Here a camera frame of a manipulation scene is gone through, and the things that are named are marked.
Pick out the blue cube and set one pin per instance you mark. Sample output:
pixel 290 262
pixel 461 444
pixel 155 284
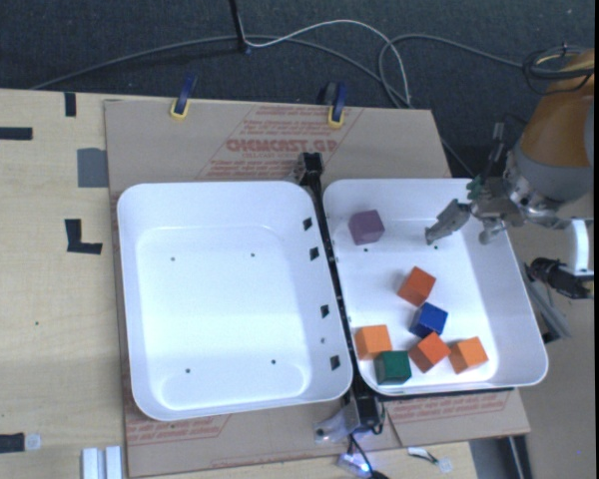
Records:
pixel 429 320

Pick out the white plastic tray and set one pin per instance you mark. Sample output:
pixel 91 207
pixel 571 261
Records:
pixel 219 307
pixel 474 287

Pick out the green cube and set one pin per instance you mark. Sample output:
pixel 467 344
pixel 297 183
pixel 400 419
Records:
pixel 392 368

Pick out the black cylinder on white bracket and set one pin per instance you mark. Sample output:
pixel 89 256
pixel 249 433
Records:
pixel 564 277

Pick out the orange cube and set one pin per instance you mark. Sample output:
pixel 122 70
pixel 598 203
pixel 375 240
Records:
pixel 468 355
pixel 373 341
pixel 429 352
pixel 417 286

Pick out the brown cardboard board red print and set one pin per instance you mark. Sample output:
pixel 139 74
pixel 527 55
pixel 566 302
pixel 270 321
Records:
pixel 179 152

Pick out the purple cube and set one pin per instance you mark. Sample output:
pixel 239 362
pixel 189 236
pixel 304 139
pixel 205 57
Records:
pixel 366 227

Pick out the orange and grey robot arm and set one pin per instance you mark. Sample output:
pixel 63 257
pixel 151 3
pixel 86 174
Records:
pixel 554 133

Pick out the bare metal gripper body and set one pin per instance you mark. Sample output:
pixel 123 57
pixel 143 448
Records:
pixel 501 202

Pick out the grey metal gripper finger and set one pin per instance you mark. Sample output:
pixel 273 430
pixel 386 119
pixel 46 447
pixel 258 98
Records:
pixel 446 222
pixel 493 230

